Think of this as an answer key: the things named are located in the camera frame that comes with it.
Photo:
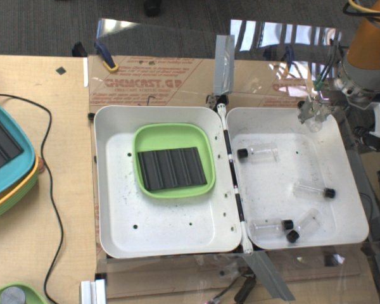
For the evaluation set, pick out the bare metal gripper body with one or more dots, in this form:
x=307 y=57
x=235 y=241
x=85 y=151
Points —
x=351 y=95

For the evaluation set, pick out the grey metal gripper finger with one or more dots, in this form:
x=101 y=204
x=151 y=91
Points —
x=307 y=112
x=323 y=112

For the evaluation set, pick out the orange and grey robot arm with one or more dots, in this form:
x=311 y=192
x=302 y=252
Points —
x=367 y=49

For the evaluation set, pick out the clear bottle with black cap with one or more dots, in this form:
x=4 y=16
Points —
x=307 y=222
x=263 y=152
x=310 y=188
x=267 y=227

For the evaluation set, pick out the white plastic tray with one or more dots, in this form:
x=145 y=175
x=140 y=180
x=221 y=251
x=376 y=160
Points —
x=272 y=182
x=164 y=226

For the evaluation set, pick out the thin black and white rod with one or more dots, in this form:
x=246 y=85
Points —
x=229 y=150

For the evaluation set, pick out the green plate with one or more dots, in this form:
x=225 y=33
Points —
x=16 y=210
x=174 y=136
x=35 y=293

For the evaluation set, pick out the black ribbed block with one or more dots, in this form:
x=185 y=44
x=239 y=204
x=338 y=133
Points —
x=172 y=168
x=1 y=144

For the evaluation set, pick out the brown cardboard board, red print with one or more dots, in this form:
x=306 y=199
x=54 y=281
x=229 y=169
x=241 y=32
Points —
x=152 y=84

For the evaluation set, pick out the brown round disc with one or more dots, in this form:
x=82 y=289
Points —
x=41 y=166

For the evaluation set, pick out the orange plate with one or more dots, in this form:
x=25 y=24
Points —
x=19 y=195

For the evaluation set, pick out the blue plate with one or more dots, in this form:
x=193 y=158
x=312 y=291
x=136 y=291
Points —
x=12 y=176

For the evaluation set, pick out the grey cylinder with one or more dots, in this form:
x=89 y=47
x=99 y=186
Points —
x=12 y=296

